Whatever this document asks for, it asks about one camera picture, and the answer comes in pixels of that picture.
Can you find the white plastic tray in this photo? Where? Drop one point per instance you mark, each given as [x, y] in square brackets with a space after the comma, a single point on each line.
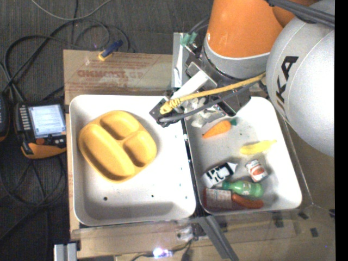
[231, 151]
[136, 200]

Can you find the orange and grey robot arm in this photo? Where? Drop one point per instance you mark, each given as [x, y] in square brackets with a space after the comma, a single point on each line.
[244, 20]

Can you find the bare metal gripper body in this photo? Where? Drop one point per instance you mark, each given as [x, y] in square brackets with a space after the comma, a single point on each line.
[233, 99]

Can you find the green bottle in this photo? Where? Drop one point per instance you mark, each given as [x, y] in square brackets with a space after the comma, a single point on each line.
[244, 188]

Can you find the orange carrot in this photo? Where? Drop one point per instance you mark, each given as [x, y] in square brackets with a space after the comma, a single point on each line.
[217, 129]

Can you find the yellow divided plate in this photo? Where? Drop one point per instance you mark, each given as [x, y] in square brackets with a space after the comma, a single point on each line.
[114, 145]

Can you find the black cylinder on white bracket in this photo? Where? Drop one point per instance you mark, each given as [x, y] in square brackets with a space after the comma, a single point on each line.
[168, 113]

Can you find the brown cardboard board red print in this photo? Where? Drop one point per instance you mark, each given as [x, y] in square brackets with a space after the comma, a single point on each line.
[108, 72]

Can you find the black and white carton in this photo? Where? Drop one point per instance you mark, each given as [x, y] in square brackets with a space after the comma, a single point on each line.
[217, 174]

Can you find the red sausage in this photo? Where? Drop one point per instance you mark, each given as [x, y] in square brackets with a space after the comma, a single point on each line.
[248, 202]

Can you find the yellow banana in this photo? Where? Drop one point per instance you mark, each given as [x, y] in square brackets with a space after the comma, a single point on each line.
[257, 147]

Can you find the red and white can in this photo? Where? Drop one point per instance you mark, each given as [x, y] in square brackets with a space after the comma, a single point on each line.
[257, 170]

